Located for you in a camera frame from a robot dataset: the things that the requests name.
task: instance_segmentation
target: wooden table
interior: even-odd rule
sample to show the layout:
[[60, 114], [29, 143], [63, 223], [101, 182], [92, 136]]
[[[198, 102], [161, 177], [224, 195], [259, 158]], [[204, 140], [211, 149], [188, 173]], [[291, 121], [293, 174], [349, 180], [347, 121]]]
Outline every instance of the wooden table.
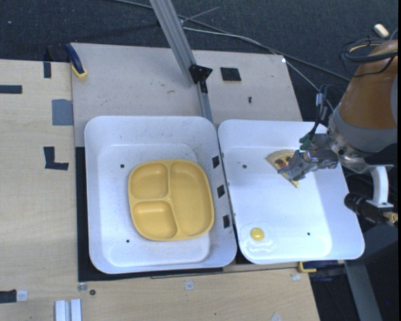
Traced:
[[[74, 128], [51, 115], [52, 100], [72, 100], [70, 65], [51, 63], [44, 78], [42, 62], [0, 60], [0, 85], [23, 87], [0, 94], [0, 291], [28, 292], [0, 304], [0, 320], [53, 320], [54, 302], [71, 299], [81, 299], [84, 320], [319, 320], [309, 277], [294, 267], [86, 282], [79, 291]], [[45, 146], [67, 170], [45, 169]]]

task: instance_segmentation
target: yellow divided plate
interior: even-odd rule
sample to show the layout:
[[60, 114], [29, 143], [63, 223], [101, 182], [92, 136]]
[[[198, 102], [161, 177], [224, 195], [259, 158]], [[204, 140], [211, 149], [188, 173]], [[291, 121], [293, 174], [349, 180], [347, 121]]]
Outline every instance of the yellow divided plate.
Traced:
[[135, 228], [147, 239], [191, 239], [213, 226], [208, 178], [190, 160], [155, 160], [138, 165], [129, 175], [128, 196]]

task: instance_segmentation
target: food item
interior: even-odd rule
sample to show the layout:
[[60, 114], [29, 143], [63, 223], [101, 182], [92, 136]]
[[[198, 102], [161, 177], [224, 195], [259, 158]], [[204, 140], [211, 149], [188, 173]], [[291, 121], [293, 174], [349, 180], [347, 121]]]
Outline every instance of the food item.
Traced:
[[238, 230], [238, 234], [241, 235], [241, 249], [251, 257], [261, 259], [278, 248], [278, 239], [273, 226], [266, 221], [244, 225]]
[[[272, 166], [276, 169], [282, 169], [286, 167], [291, 160], [291, 157], [294, 155], [294, 150], [279, 150], [274, 153], [271, 153], [266, 157], [266, 161], [268, 161]], [[289, 181], [294, 187], [299, 187], [298, 181], [292, 181], [288, 179], [287, 173], [282, 173], [282, 176]]]

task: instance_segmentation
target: screw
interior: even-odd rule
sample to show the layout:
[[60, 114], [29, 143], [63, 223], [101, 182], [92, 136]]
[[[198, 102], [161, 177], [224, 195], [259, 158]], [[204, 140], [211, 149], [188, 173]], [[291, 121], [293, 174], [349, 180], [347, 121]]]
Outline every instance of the screw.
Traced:
[[194, 282], [192, 280], [184, 281], [184, 288], [185, 288], [185, 290], [193, 290]]
[[78, 290], [80, 292], [85, 292], [88, 289], [88, 285], [86, 283], [79, 283]]

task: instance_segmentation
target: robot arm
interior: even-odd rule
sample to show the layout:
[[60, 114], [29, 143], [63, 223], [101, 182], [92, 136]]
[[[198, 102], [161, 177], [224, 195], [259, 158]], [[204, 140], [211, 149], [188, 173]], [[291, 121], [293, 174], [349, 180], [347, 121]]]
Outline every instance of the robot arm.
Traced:
[[[351, 55], [354, 49], [371, 45], [376, 47], [368, 56]], [[387, 202], [386, 168], [392, 165], [371, 165], [366, 158], [398, 142], [398, 40], [354, 43], [342, 59], [359, 67], [329, 120], [326, 134], [316, 134], [314, 126], [300, 140], [300, 150], [278, 173], [298, 181], [311, 171], [333, 169], [338, 163], [355, 173], [370, 173], [373, 198], [349, 194], [345, 203], [358, 214], [368, 211], [371, 222], [396, 225], [398, 220]]]

